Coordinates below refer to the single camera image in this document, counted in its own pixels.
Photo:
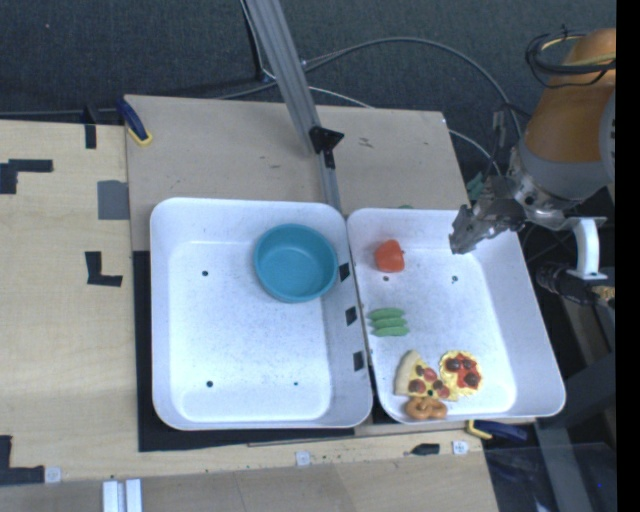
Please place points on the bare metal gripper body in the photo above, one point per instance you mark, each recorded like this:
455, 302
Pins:
502, 202

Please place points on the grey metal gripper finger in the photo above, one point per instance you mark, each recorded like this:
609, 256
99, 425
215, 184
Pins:
460, 230
477, 234

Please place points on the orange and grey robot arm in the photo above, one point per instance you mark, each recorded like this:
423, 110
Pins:
570, 125

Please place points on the red toy pepper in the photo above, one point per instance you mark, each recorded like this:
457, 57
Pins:
390, 256

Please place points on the white plastic tray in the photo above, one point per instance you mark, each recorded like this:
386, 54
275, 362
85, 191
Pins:
240, 340
450, 320

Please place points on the green toy pea pods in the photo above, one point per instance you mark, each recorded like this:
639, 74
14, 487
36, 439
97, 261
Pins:
388, 322

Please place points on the round yellow toy pizza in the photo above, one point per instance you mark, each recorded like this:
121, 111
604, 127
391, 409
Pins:
462, 372

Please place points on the toy pizza slice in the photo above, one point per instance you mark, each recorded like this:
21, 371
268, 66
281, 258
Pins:
417, 377

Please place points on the teal bowl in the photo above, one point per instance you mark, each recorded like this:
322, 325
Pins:
295, 265

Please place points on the brown toy pretzel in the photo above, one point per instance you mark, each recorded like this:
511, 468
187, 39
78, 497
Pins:
425, 409

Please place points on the brown cardboard board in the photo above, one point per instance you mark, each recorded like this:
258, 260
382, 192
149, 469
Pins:
225, 150

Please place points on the black cylinder on white bracket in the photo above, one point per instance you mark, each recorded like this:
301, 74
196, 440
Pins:
589, 245

